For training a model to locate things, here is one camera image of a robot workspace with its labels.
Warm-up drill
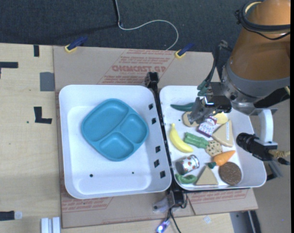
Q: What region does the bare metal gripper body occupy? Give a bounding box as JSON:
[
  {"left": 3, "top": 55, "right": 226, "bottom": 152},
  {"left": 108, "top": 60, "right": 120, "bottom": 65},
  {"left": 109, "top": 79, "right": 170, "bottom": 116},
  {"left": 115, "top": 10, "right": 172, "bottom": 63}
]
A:
[{"left": 205, "top": 81, "right": 257, "bottom": 116}]

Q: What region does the tan round biscuit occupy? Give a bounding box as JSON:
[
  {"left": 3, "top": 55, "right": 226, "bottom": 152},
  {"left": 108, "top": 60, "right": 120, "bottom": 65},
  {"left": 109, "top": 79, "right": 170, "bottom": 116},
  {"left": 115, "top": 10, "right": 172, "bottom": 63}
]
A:
[{"left": 181, "top": 111, "right": 200, "bottom": 128}]

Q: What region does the green chili pepper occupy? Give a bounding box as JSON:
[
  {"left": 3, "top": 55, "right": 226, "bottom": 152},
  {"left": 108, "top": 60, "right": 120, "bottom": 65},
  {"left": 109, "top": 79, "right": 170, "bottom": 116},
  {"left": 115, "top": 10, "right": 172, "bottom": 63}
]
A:
[{"left": 170, "top": 102, "right": 195, "bottom": 112}]

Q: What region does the white and purple carton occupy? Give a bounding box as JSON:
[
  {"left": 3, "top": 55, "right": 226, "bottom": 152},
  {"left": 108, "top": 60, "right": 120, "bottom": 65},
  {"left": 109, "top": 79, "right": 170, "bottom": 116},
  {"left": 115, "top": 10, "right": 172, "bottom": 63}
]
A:
[{"left": 196, "top": 116, "right": 218, "bottom": 138}]

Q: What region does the yellow rounded toy food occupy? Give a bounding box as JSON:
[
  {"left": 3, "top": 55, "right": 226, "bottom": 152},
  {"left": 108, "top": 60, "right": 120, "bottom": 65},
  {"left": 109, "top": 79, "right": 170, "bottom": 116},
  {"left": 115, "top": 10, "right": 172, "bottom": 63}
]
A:
[{"left": 213, "top": 112, "right": 229, "bottom": 125}]

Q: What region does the pale triangular sandwich slice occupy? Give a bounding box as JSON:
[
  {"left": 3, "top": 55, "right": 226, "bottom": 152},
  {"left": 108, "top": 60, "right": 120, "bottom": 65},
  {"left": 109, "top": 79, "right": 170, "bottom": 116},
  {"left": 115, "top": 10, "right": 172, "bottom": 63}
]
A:
[{"left": 211, "top": 119, "right": 234, "bottom": 148}]

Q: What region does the yellow banana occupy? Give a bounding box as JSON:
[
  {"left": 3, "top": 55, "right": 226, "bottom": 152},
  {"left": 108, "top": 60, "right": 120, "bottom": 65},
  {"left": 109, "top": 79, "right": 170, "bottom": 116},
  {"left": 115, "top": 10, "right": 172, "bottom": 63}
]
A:
[{"left": 169, "top": 123, "right": 194, "bottom": 153}]

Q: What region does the tan speckled biscuit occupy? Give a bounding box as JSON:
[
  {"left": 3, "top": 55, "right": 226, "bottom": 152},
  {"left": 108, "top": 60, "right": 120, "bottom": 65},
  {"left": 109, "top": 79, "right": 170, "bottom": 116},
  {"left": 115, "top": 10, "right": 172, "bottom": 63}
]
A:
[{"left": 205, "top": 140, "right": 224, "bottom": 158}]

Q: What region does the thin black rod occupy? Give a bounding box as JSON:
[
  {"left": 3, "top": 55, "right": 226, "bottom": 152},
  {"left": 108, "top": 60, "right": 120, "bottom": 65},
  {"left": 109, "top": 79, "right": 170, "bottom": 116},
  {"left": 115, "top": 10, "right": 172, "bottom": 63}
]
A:
[{"left": 150, "top": 81, "right": 177, "bottom": 194}]

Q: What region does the orange carrot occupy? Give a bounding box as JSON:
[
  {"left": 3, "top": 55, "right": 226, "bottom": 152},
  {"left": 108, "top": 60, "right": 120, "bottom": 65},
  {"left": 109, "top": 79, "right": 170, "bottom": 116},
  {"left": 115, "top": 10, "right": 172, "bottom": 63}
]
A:
[{"left": 207, "top": 150, "right": 237, "bottom": 169}]

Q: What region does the small can strawberry print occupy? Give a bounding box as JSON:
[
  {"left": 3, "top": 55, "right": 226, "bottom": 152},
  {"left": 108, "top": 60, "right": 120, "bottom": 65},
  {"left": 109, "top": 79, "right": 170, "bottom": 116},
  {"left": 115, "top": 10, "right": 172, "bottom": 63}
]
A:
[{"left": 175, "top": 154, "right": 200, "bottom": 176}]

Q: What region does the brown round biscuit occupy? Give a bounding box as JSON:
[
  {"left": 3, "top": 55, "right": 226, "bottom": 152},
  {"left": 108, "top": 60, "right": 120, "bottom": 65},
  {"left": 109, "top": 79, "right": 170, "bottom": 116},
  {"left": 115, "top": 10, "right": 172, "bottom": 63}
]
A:
[{"left": 218, "top": 161, "right": 242, "bottom": 186}]

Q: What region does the tan triangular bread slice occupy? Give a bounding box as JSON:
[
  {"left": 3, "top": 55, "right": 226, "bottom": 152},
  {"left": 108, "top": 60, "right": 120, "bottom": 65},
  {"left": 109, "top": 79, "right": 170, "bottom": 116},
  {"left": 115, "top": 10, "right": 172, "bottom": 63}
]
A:
[{"left": 195, "top": 165, "right": 219, "bottom": 186}]

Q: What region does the green curved pepper piece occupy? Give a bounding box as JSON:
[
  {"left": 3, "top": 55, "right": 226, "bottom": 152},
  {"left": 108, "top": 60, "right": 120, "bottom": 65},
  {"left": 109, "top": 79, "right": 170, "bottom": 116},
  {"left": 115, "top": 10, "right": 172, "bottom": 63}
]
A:
[{"left": 174, "top": 173, "right": 198, "bottom": 185}]

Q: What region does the white plastic tray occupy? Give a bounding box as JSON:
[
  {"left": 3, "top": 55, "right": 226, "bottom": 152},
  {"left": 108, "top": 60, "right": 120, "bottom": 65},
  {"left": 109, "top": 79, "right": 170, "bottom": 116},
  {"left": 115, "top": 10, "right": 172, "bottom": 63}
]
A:
[
  {"left": 58, "top": 84, "right": 173, "bottom": 200},
  {"left": 159, "top": 85, "right": 267, "bottom": 192}
]

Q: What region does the blue divided plate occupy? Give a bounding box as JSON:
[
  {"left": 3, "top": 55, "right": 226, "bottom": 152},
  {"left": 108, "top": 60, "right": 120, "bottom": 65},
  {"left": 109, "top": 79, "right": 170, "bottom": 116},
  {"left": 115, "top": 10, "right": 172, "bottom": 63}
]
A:
[{"left": 81, "top": 98, "right": 150, "bottom": 162}]

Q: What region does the brown cardboard board red print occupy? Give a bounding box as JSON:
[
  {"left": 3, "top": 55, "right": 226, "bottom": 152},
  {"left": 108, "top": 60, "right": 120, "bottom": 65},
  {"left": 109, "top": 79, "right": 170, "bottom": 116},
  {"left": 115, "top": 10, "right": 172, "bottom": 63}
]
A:
[{"left": 52, "top": 45, "right": 259, "bottom": 229}]

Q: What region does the black cylinder on white bracket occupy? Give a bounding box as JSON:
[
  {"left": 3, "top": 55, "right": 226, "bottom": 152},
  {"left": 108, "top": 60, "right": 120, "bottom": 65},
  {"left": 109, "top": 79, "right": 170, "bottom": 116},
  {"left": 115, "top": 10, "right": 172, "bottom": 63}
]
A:
[{"left": 236, "top": 108, "right": 279, "bottom": 162}]

